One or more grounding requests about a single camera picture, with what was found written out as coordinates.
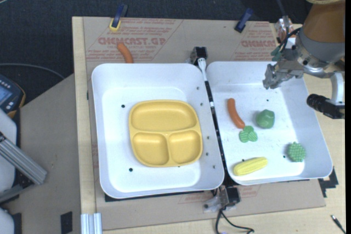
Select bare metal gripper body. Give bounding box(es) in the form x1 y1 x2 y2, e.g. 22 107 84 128
275 45 331 81

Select white plastic tray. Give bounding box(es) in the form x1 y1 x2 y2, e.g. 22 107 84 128
90 62 226 199
205 60 333 186

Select orange sausage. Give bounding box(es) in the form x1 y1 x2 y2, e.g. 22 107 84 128
116 43 134 64
227 98 246 130

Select green broccoli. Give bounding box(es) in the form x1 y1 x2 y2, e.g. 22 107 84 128
238 125 259 144

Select thin black and white rod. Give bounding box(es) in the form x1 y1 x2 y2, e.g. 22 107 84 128
197 58 229 187

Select green grapes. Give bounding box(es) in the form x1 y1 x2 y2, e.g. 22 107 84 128
287 141 307 163

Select yellow corn cob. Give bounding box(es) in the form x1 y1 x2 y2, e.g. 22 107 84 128
233 156 269 177

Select brown cardboard board red print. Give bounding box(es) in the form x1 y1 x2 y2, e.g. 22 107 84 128
82 16 327 231

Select yellow divided plate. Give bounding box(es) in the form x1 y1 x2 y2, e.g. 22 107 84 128
128 99 204 168

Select black cylinder on white bracket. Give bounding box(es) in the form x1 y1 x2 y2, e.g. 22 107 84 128
306 71 346 119

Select black block with thin wires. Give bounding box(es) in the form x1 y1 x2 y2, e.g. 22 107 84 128
188 46 208 64
203 186 242 214

